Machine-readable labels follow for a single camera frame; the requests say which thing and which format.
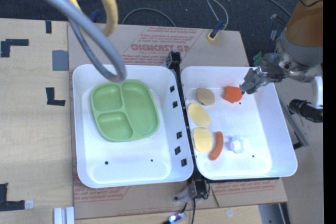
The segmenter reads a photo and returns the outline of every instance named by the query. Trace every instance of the red toy vegetable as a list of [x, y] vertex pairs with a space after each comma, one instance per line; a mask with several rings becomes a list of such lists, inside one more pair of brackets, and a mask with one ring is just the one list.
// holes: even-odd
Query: red toy vegetable
[[210, 152], [209, 155], [209, 158], [212, 161], [218, 158], [224, 146], [224, 138], [222, 132], [220, 131], [216, 132], [215, 136], [216, 136], [215, 148]]
[[230, 103], [238, 102], [243, 94], [239, 87], [226, 86], [223, 98]]

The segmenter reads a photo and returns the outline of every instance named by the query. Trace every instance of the green divided plate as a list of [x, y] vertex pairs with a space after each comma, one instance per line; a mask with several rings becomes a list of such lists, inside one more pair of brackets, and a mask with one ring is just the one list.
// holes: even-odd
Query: green divided plate
[[145, 138], [159, 128], [152, 93], [139, 80], [108, 82], [95, 87], [91, 107], [100, 134], [112, 142]]

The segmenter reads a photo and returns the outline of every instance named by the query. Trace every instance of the white tray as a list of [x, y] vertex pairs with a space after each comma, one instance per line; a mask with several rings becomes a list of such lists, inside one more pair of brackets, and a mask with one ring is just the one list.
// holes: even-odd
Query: white tray
[[[114, 72], [113, 66], [106, 68]], [[80, 180], [92, 188], [187, 180], [194, 166], [173, 72], [161, 66], [127, 66], [127, 73], [127, 79], [140, 80], [151, 90], [159, 129], [129, 142], [104, 139], [94, 121], [90, 95], [107, 80], [93, 65], [79, 66], [73, 72], [73, 103]]]
[[[248, 67], [187, 67], [181, 73], [186, 107], [197, 102], [198, 88], [210, 89], [215, 103], [201, 105], [212, 122], [207, 127], [215, 141], [215, 132], [224, 136], [223, 150], [215, 161], [196, 149], [199, 172], [211, 180], [251, 179], [291, 176], [297, 160], [287, 130], [285, 118], [273, 83], [261, 87], [255, 94], [244, 94], [240, 102], [223, 99], [225, 86], [244, 82]], [[188, 117], [191, 134], [197, 125]], [[248, 143], [242, 153], [229, 148], [233, 137]]]

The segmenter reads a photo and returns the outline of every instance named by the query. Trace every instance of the black screw hole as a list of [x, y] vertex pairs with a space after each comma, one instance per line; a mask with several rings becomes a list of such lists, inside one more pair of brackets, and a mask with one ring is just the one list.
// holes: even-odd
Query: black screw hole
[[185, 165], [187, 165], [187, 159], [182, 159], [181, 160], [181, 166], [183, 167]]
[[181, 148], [178, 146], [176, 149], [175, 149], [175, 155], [177, 155], [178, 153], [181, 152]]

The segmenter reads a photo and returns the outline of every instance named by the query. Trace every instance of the toy food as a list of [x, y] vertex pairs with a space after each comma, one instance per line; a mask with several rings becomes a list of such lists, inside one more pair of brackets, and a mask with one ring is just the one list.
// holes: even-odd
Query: toy food
[[211, 133], [207, 128], [197, 127], [194, 129], [194, 146], [202, 153], [208, 153], [211, 151], [213, 142]]
[[208, 113], [197, 103], [188, 106], [188, 114], [198, 126], [207, 126], [211, 123]]
[[226, 86], [223, 98], [230, 103], [238, 102], [243, 94], [239, 87]]
[[220, 153], [222, 152], [223, 146], [224, 146], [224, 138], [222, 132], [218, 131], [215, 134], [216, 136], [216, 144], [214, 149], [210, 152], [209, 158], [214, 161], [218, 158]]
[[196, 90], [196, 97], [204, 105], [211, 105], [215, 102], [215, 95], [209, 89], [198, 88]]

